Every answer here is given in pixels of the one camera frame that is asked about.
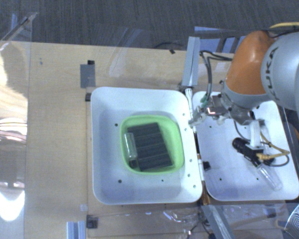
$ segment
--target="yellow cable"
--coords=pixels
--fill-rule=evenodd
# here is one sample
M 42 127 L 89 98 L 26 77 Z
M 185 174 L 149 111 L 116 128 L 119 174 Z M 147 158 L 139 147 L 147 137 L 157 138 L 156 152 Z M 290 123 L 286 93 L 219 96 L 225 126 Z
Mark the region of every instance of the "yellow cable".
M 299 22 L 282 22 L 282 23 L 272 25 L 269 28 L 276 28 L 276 27 L 282 27 L 282 26 L 299 26 Z
M 288 154 L 290 154 L 289 151 L 285 150 L 285 149 L 281 149 L 275 145 L 273 145 L 271 142 L 268 141 L 268 139 L 264 136 L 264 134 L 262 132 L 260 132 L 260 135 L 262 137 L 262 139 L 272 148 L 280 151 L 281 153 L 278 154 L 274 154 L 274 155 L 267 155 L 267 154 L 263 154 L 263 153 L 257 153 L 256 156 L 261 159 L 261 160 L 268 160 L 268 159 L 273 159 L 275 157 L 281 157 L 281 156 L 287 156 Z

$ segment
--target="green container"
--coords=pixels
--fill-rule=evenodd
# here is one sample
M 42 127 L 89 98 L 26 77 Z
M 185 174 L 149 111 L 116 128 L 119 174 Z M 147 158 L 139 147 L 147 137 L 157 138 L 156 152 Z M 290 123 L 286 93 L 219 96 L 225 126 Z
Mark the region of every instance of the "green container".
M 127 147 L 125 144 L 124 134 L 128 132 L 128 128 L 131 126 L 157 123 L 164 139 L 169 157 L 172 161 L 172 166 L 162 167 L 152 170 L 140 171 L 139 168 L 132 169 L 129 166 L 129 161 L 127 160 Z M 130 171 L 137 174 L 165 174 L 172 173 L 181 168 L 184 164 L 184 151 L 183 144 L 181 141 L 181 136 L 179 132 L 178 125 L 166 116 L 159 115 L 137 115 L 130 116 L 122 121 L 120 126 L 120 140 L 121 140 L 121 150 L 123 155 L 124 163 Z

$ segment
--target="white tray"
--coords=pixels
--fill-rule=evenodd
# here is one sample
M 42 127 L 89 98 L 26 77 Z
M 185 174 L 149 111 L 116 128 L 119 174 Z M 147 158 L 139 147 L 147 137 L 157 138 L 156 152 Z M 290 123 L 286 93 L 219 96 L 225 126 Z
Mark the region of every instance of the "white tray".
M 109 205 L 191 203 L 202 193 L 193 131 L 186 97 L 177 91 L 97 88 L 91 96 L 93 190 Z M 139 175 L 124 164 L 120 123 L 132 115 L 165 115 L 180 129 L 184 165 L 163 175 Z
M 193 97 L 193 105 L 199 105 L 205 92 L 198 92 Z M 277 105 L 265 102 L 254 110 L 258 119 L 264 119 L 271 137 L 271 142 L 278 147 L 289 150 L 285 131 L 280 119 Z M 239 137 L 232 119 L 223 125 L 208 117 L 197 127 L 199 148 L 203 161 L 208 161 L 211 170 L 204 172 L 208 193 L 219 201 L 253 201 L 253 200 L 292 200 L 299 195 L 299 180 L 292 156 L 283 167 L 273 168 L 283 183 L 283 188 L 273 191 L 258 175 L 252 163 L 246 160 L 232 146 L 234 138 Z M 238 125 L 245 137 L 250 137 L 249 127 Z M 276 158 L 275 163 L 284 163 L 285 157 Z

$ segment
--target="dark floor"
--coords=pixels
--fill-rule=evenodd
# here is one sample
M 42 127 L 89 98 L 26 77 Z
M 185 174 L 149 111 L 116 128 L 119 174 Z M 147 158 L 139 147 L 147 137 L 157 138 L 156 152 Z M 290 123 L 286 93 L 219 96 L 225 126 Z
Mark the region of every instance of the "dark floor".
M 185 49 L 195 26 L 251 31 L 299 21 L 299 0 L 0 0 L 0 38 L 13 13 L 29 11 L 39 13 L 35 42 Z

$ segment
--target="green tray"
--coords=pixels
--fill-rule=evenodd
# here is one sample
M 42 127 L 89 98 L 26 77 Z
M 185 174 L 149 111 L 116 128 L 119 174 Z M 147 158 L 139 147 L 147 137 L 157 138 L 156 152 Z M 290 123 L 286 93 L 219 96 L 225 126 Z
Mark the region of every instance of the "green tray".
M 137 126 L 142 124 L 149 124 L 156 122 L 159 126 L 160 132 L 163 136 L 166 148 L 168 150 L 172 166 L 162 167 L 157 169 L 151 169 L 147 171 L 140 171 L 139 168 L 132 169 L 129 166 L 129 162 L 126 159 L 127 148 L 124 141 L 124 134 L 128 132 L 128 128 L 131 126 Z M 137 174 L 164 174 L 172 173 L 181 168 L 184 164 L 184 151 L 181 136 L 177 123 L 166 116 L 159 115 L 137 115 L 130 116 L 122 121 L 120 126 L 120 138 L 121 138 L 121 150 L 123 155 L 123 161 L 126 167 Z

